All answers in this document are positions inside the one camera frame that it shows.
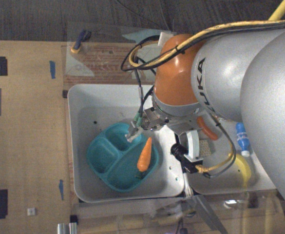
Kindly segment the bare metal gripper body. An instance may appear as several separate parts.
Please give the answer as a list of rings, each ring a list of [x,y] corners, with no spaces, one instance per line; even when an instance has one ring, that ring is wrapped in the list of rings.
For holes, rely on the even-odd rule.
[[[144,130],[160,130],[169,121],[167,117],[164,117],[158,110],[151,107],[143,111],[141,127]]]

